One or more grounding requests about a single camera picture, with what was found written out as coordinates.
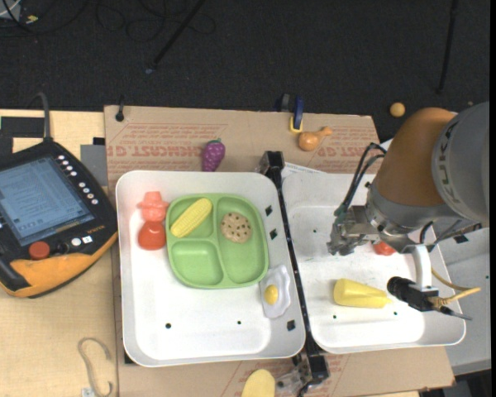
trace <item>fried egg toy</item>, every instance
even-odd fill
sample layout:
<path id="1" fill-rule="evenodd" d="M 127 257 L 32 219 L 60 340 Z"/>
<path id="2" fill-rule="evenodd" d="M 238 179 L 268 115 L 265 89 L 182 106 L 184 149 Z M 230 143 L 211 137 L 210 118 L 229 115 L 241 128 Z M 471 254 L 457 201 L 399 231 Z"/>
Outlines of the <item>fried egg toy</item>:
<path id="1" fill-rule="evenodd" d="M 267 318 L 278 318 L 290 306 L 290 276 L 284 265 L 268 269 L 260 281 L 261 302 Z"/>

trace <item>cookie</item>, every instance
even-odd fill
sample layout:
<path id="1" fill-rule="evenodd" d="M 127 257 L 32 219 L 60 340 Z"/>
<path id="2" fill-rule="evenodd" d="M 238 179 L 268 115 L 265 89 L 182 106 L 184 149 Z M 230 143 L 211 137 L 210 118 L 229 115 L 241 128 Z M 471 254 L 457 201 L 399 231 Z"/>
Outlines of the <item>cookie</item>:
<path id="1" fill-rule="evenodd" d="M 226 239 L 241 244 L 250 239 L 252 229 L 248 218 L 237 212 L 229 212 L 221 220 L 221 232 Z"/>

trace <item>yellow corn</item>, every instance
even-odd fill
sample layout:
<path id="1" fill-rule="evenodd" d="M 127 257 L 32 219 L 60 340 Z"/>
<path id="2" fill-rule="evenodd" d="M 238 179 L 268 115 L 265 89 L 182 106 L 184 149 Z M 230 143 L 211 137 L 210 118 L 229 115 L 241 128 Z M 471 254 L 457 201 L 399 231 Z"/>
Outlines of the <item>yellow corn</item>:
<path id="1" fill-rule="evenodd" d="M 177 237 L 182 238 L 189 235 L 194 231 L 198 225 L 204 222 L 209 214 L 212 212 L 212 202 L 209 198 L 199 198 L 196 202 L 191 204 L 184 210 L 179 218 L 171 225 L 171 233 Z"/>

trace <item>egg yolk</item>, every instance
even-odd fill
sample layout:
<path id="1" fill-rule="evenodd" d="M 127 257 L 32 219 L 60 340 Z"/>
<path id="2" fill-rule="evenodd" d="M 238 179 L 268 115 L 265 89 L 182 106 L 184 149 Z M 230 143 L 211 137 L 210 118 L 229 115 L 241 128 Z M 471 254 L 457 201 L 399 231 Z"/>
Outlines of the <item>egg yolk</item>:
<path id="1" fill-rule="evenodd" d="M 279 291 L 275 285 L 269 285 L 265 289 L 265 301 L 268 304 L 275 304 L 278 301 Z"/>

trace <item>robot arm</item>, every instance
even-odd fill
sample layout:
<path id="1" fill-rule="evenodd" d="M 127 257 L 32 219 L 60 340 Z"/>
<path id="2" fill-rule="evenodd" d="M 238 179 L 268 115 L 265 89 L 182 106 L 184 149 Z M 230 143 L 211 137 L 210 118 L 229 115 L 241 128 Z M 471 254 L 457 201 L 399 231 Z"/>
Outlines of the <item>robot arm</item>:
<path id="1" fill-rule="evenodd" d="M 489 226 L 489 103 L 457 115 L 441 108 L 415 112 L 385 152 L 365 206 L 351 206 L 353 194 L 350 189 L 335 211 L 329 252 L 345 256 L 366 242 L 386 242 L 413 254 L 415 288 L 429 289 L 426 246 L 408 235 L 440 220 L 456 232 L 477 223 Z"/>

